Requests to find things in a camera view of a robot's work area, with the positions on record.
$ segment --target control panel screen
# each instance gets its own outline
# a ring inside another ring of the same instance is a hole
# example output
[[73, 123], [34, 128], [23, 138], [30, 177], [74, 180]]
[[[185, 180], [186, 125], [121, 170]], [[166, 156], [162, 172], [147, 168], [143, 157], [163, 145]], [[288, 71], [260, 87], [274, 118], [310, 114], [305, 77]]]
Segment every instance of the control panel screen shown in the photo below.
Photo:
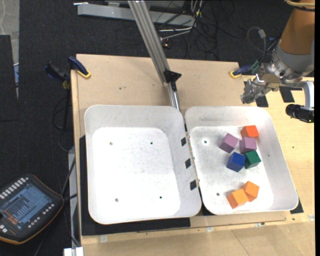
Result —
[[28, 184], [1, 208], [8, 221], [20, 229], [50, 202], [51, 199], [48, 196], [34, 185]]

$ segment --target empty white tray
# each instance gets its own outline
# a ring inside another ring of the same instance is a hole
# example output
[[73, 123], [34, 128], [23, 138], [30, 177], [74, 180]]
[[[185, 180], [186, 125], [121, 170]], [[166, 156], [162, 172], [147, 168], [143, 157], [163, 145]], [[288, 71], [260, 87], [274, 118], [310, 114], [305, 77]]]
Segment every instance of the empty white tray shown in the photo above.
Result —
[[88, 210], [100, 224], [196, 215], [202, 201], [182, 114], [94, 105], [84, 115]]
[[[285, 161], [269, 113], [253, 106], [195, 106], [185, 113], [204, 206], [213, 214], [292, 210], [298, 205], [298, 195]], [[227, 168], [233, 152], [219, 148], [227, 133], [242, 139], [241, 129], [255, 125], [259, 132], [257, 153], [261, 163], [239, 172]], [[258, 197], [232, 209], [227, 195], [238, 190], [247, 181], [260, 186]]]

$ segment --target blue cube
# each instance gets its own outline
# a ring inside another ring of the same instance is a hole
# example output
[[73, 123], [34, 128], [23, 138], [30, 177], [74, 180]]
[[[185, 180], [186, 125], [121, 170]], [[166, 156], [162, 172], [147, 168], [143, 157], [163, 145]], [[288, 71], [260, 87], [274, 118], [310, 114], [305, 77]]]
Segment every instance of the blue cube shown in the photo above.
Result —
[[246, 161], [246, 157], [237, 152], [233, 152], [233, 154], [229, 157], [228, 163], [226, 165], [227, 168], [239, 172], [242, 167], [244, 167]]

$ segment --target green cube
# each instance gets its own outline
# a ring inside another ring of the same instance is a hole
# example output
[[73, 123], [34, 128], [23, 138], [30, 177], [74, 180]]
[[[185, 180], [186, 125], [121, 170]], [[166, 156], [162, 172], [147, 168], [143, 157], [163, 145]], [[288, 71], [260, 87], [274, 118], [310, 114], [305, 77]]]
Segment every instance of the green cube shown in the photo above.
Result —
[[245, 153], [244, 168], [249, 169], [257, 166], [261, 162], [261, 159], [257, 151], [250, 151]]

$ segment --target wooden table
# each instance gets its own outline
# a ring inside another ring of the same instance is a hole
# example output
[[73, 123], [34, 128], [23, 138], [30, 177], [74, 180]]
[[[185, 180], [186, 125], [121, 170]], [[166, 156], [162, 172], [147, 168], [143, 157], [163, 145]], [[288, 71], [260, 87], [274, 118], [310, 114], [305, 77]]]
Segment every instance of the wooden table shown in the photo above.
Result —
[[[170, 105], [167, 87], [147, 57], [78, 54], [90, 72], [71, 71], [77, 182], [79, 138], [84, 113], [92, 105]], [[243, 106], [240, 95], [250, 76], [232, 79], [236, 62], [168, 59], [177, 81], [181, 112], [191, 106]], [[297, 104], [304, 93], [293, 91]], [[191, 227], [146, 232], [81, 236], [85, 256], [117, 255], [315, 255], [314, 124], [291, 119], [279, 92], [267, 94], [274, 127], [304, 212], [259, 212], [191, 217]], [[78, 204], [81, 204], [78, 186]]]

